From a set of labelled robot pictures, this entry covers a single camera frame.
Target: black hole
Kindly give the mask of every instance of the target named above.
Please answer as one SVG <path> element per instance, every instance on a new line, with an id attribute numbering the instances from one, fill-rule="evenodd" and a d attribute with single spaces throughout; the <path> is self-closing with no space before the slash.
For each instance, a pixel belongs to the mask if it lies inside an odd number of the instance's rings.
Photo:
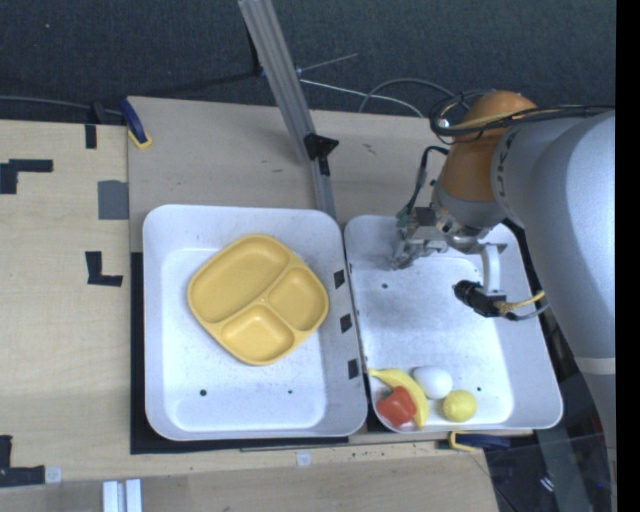
<path id="1" fill-rule="evenodd" d="M 336 285 L 336 289 L 344 284 L 344 270 L 338 270 L 333 274 L 333 282 Z"/>
<path id="2" fill-rule="evenodd" d="M 340 319 L 340 329 L 342 330 L 342 332 L 347 332 L 349 329 L 351 329 L 351 326 L 351 315 L 344 315 Z"/>
<path id="3" fill-rule="evenodd" d="M 348 367 L 349 367 L 349 380 L 357 377 L 358 375 L 360 375 L 360 368 L 358 367 L 358 360 L 357 359 L 352 359 L 351 361 L 349 361 L 347 363 Z"/>

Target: yellow ball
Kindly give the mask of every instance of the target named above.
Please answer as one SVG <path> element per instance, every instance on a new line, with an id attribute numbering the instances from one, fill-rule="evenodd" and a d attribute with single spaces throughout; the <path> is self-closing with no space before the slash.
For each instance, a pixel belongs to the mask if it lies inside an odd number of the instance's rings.
<path id="1" fill-rule="evenodd" d="M 449 393 L 442 402 L 442 410 L 449 421 L 467 421 L 478 409 L 476 398 L 462 389 Z"/>

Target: white ball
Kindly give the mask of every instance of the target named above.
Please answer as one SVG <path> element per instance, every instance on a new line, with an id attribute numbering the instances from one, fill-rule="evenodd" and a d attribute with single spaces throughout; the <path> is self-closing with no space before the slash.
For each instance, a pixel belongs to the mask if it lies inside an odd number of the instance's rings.
<path id="1" fill-rule="evenodd" d="M 453 377 L 447 370 L 433 366 L 419 366 L 413 370 L 413 378 L 420 385 L 427 398 L 439 400 L 453 389 Z"/>

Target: toy banana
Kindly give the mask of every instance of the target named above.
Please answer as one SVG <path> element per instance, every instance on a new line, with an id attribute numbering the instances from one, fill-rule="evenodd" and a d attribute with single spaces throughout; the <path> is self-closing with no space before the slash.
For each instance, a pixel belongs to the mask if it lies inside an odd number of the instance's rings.
<path id="1" fill-rule="evenodd" d="M 373 370 L 370 368 L 368 372 L 371 377 L 380 379 L 387 386 L 392 388 L 396 386 L 404 387 L 411 395 L 413 403 L 416 404 L 417 410 L 413 415 L 413 421 L 419 429 L 424 427 L 429 415 L 429 404 L 424 391 L 411 375 L 399 368 L 388 368 L 386 370 Z"/>

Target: white cable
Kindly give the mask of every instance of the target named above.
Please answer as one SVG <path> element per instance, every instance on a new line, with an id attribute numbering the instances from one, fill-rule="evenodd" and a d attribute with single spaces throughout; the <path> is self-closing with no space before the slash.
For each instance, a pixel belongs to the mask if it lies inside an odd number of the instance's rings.
<path id="1" fill-rule="evenodd" d="M 325 89 L 331 89 L 333 91 L 345 92 L 345 93 L 348 93 L 348 94 L 353 94 L 355 96 L 360 96 L 361 98 L 375 98 L 377 100 L 391 101 L 393 103 L 397 103 L 398 105 L 402 105 L 403 107 L 406 107 L 406 108 L 412 110 L 414 112 L 414 114 L 416 114 L 418 117 L 424 119 L 424 116 L 422 115 L 422 112 L 420 112 L 416 107 L 414 107 L 413 105 L 410 105 L 409 103 L 405 103 L 402 100 L 398 100 L 396 98 L 390 98 L 388 96 L 369 95 L 369 94 L 366 94 L 364 92 L 353 91 L 351 89 L 344 89 L 343 87 L 336 87 L 335 85 L 323 84 L 323 83 L 320 83 L 320 82 L 312 82 L 311 80 L 306 80 L 306 79 L 300 79 L 300 82 L 303 83 L 303 84 L 307 84 L 307 85 L 315 85 L 316 87 L 324 87 Z"/>

